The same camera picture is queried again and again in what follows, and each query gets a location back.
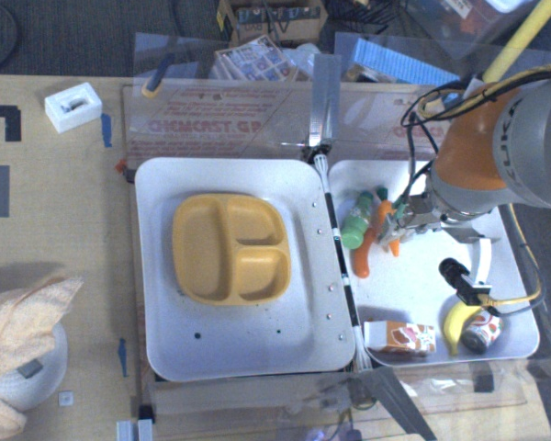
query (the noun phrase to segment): white power adapter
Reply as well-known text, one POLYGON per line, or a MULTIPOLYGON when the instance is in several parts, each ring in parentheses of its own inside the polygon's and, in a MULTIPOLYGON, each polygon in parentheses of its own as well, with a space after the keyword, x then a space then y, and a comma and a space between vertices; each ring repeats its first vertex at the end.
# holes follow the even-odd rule
POLYGON ((45 112, 61 134, 102 116, 102 101, 88 83, 45 98, 45 112))

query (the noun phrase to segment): white tray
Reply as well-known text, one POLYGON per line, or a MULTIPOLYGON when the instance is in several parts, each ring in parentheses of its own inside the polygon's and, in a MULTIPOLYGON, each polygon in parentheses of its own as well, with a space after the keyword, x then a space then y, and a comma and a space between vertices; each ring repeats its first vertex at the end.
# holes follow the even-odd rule
POLYGON ((320 178, 312 167, 293 160, 156 158, 141 165, 135 187, 147 355, 159 376, 188 381, 332 371, 351 361, 351 322, 320 178), (172 220, 182 201, 202 193, 247 194, 277 208, 292 259, 282 297, 230 307, 201 304, 181 292, 172 220))
MULTIPOLYGON (((408 163, 401 161, 342 161, 335 164, 329 179, 333 201, 340 224, 357 196, 363 190, 375 191, 387 187, 389 199, 394 200, 408 183, 408 163)), ((424 180, 417 182, 412 194, 423 191, 424 180)), ((504 299, 525 296, 510 242, 497 209, 468 224, 478 232, 499 240, 492 244, 492 260, 488 283, 492 297, 504 299)), ((477 249, 458 243, 447 232, 427 232, 400 244, 399 257, 385 252, 374 244, 370 249, 370 276, 360 279, 353 273, 352 256, 344 250, 354 289, 355 304, 363 322, 366 319, 399 320, 433 325, 437 335, 437 351, 426 357, 398 356, 374 353, 380 364, 388 366, 415 366, 456 363, 474 360, 515 359, 530 356, 538 347, 539 331, 532 311, 507 317, 499 339, 484 355, 477 355, 462 345, 458 356, 449 356, 441 333, 441 323, 448 309, 458 297, 439 273, 439 264, 453 257, 467 269, 472 269, 472 258, 477 249)), ((509 306, 503 311, 518 309, 509 306)))

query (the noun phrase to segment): plastic storage box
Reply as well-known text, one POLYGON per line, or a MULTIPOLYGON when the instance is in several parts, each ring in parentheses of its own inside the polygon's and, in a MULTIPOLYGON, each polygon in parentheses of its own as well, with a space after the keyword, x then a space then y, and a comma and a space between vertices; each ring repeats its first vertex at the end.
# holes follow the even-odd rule
POLYGON ((409 14, 454 59, 520 23, 538 0, 408 0, 409 14))

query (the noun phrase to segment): tan compartment tray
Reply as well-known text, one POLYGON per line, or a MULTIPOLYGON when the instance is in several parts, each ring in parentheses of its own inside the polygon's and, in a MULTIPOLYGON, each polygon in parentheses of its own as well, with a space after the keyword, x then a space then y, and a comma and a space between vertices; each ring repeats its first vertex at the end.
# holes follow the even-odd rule
POLYGON ((173 221, 177 282, 210 305, 253 305, 277 299, 290 283, 290 252, 279 212, 237 194, 186 199, 173 221))

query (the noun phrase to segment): dark floor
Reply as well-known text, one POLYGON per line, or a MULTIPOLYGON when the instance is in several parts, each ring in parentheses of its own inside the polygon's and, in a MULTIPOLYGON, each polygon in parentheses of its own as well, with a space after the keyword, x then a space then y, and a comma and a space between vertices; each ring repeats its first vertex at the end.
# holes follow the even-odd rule
MULTIPOLYGON (((216 0, 0 0, 0 74, 132 76, 137 33, 218 40, 216 0)), ((321 40, 330 50, 335 25, 321 40)), ((403 10, 385 33, 427 38, 403 10)), ((512 34, 502 36, 503 43, 512 34)), ((551 51, 551 20, 532 42, 551 51)), ((543 343, 534 361, 551 421, 551 211, 519 208, 521 224, 543 270, 543 343)))

